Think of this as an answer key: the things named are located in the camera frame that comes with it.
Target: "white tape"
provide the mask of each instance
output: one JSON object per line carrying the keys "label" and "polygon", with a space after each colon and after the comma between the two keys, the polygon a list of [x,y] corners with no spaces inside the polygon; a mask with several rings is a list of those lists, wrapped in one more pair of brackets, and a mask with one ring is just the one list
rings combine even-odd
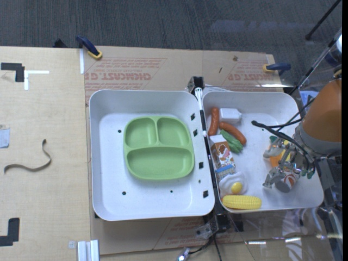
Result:
{"label": "white tape", "polygon": [[80,73],[84,74],[85,60],[83,56],[83,49],[80,49]]}
{"label": "white tape", "polygon": [[77,243],[77,260],[78,261],[100,261],[99,242],[79,241]]}
{"label": "white tape", "polygon": [[30,74],[49,74],[49,71],[24,71],[24,90],[29,90],[29,75]]}
{"label": "white tape", "polygon": [[0,148],[7,148],[10,145],[10,129],[2,129],[0,125]]}

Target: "green divided plate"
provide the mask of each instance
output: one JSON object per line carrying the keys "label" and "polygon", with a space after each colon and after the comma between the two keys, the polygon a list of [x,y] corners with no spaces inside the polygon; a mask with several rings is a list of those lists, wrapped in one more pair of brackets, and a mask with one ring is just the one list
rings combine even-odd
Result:
{"label": "green divided plate", "polygon": [[123,149],[128,170],[140,179],[182,178],[194,168],[190,132],[177,118],[142,116],[129,121]]}

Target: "blue clamp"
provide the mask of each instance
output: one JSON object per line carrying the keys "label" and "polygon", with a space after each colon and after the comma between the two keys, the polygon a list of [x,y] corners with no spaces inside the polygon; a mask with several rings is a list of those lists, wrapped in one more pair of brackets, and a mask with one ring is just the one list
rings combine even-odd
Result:
{"label": "blue clamp", "polygon": [[103,56],[102,52],[96,49],[96,47],[90,42],[86,37],[82,37],[80,35],[76,36],[76,40],[83,46],[88,49],[88,55],[93,57],[96,60],[101,59]]}
{"label": "blue clamp", "polygon": [[284,71],[288,71],[291,69],[291,65],[288,63],[276,63],[276,64],[272,64],[272,65],[265,64],[265,65],[263,65],[262,69],[266,73],[279,71],[278,73],[281,76]]}

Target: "black cable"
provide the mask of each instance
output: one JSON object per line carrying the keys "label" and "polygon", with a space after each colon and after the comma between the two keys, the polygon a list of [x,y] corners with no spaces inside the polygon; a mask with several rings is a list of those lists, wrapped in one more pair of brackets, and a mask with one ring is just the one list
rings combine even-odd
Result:
{"label": "black cable", "polygon": [[309,169],[309,160],[307,158],[307,151],[299,144],[297,143],[296,140],[294,140],[293,138],[291,138],[290,136],[286,135],[285,133],[282,133],[282,132],[278,132],[278,131],[275,131],[274,129],[262,124],[262,123],[258,123],[256,122],[255,120],[251,121],[251,123],[256,126],[256,127],[259,127],[259,128],[264,128],[266,129],[267,131],[269,131],[270,133],[274,134],[275,136],[279,137],[279,138],[282,138],[282,139],[285,139],[285,140],[288,140],[289,142],[295,144],[299,149],[301,149],[301,151],[303,152],[303,156],[304,158],[306,159],[306,169],[308,170]]}
{"label": "black cable", "polygon": [[216,237],[215,236],[214,236],[214,244],[215,244],[215,247],[216,247],[216,250],[217,250],[217,254],[219,255],[219,260],[222,261],[220,250],[219,250],[218,244],[216,242]]}
{"label": "black cable", "polygon": [[201,246],[198,250],[190,251],[189,254],[194,254],[198,251],[205,250],[214,241],[214,238],[215,238],[215,234],[209,237],[209,240],[207,241],[205,245]]}
{"label": "black cable", "polygon": [[277,130],[277,132],[279,132],[282,128],[288,126],[289,123],[291,123],[291,121],[297,117],[299,114],[301,114],[306,107],[308,107],[313,101],[314,101],[315,98],[311,99],[309,102],[307,102],[292,118],[290,118],[290,120],[288,122],[286,122],[285,124],[283,125],[280,125],[280,128]]}
{"label": "black cable", "polygon": [[302,118],[301,119],[297,119],[295,121],[292,121],[292,122],[287,122],[285,124],[282,124],[282,125],[275,125],[275,126],[268,126],[270,128],[284,128],[284,127],[287,127],[287,126],[290,126],[290,125],[293,125],[293,124],[296,124],[298,122],[301,122]]}

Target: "toy hot dog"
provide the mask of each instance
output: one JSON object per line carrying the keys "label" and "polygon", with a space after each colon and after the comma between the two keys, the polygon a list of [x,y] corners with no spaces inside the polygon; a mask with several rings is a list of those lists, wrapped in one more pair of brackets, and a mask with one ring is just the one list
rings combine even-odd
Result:
{"label": "toy hot dog", "polygon": [[246,144],[245,136],[235,126],[232,126],[231,124],[226,123],[226,122],[220,122],[219,128],[224,129],[228,133],[232,134],[236,139],[238,139],[240,141],[240,143],[243,146]]}
{"label": "toy hot dog", "polygon": [[219,119],[220,119],[220,114],[219,114],[219,109],[217,107],[212,108],[212,121],[210,123],[208,135],[212,136],[215,135],[216,132],[218,131],[219,127]]}

